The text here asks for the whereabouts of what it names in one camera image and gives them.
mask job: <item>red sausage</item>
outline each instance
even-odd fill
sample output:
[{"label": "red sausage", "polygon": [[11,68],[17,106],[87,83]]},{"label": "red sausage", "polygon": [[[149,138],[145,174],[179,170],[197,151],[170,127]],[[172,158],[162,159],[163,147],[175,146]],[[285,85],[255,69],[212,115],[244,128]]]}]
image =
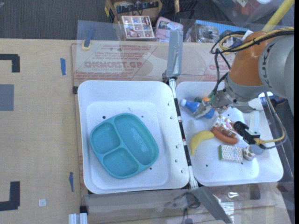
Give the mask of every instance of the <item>red sausage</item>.
[{"label": "red sausage", "polygon": [[215,137],[217,139],[219,139],[227,144],[236,144],[238,142],[238,139],[224,135],[216,127],[212,127],[211,132],[215,135]]}]

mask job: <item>blue divided plate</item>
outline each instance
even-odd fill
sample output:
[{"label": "blue divided plate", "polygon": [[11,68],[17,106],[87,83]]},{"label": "blue divided plate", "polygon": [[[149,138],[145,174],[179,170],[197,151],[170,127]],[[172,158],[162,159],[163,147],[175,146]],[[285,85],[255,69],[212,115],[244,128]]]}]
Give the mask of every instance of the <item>blue divided plate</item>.
[{"label": "blue divided plate", "polygon": [[135,115],[115,115],[90,133],[91,147],[104,169],[115,178],[134,176],[152,165],[159,150],[153,136]]}]

